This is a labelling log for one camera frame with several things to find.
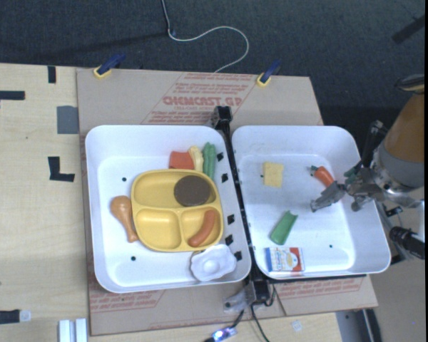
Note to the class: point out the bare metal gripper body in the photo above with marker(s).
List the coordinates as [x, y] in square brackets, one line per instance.
[369, 187]

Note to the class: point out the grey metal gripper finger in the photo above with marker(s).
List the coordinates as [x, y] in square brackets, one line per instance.
[360, 202]
[326, 196]

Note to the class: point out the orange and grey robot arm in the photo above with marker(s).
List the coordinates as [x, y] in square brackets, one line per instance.
[406, 134]

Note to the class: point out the orange toy carrot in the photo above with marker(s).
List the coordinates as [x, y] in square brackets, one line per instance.
[324, 176]

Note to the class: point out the white plastic tray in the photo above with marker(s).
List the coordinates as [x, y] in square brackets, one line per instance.
[328, 233]
[146, 269]

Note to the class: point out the yellow toy cheese slice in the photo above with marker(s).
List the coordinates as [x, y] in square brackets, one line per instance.
[273, 174]

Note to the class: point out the white, blue and red carton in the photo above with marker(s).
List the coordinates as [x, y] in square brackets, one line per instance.
[284, 259]

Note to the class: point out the thin black rod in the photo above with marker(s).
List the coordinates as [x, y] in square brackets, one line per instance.
[239, 198]

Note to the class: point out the green toy beans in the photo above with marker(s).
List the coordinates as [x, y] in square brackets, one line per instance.
[209, 160]

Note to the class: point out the orange toy sausage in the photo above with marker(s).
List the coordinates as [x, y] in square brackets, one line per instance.
[204, 229]

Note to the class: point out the white toy fried egg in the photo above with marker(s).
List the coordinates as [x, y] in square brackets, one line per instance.
[212, 263]

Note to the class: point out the brown round patty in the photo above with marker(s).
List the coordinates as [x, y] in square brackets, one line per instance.
[192, 191]

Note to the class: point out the pale yellow toy fries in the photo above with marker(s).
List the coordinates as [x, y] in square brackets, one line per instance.
[197, 157]

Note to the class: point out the orange toy food piece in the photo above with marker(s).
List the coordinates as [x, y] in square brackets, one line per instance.
[180, 159]

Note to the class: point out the brown cardboard board, red print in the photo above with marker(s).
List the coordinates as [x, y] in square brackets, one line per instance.
[199, 94]

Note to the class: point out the yellow divided plate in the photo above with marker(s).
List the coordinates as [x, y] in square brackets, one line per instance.
[157, 223]

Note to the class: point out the brown toy chicken drumstick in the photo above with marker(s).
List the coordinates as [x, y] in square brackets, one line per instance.
[123, 212]

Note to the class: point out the black cylinder on white bracket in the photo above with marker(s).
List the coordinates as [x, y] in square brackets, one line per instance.
[408, 241]

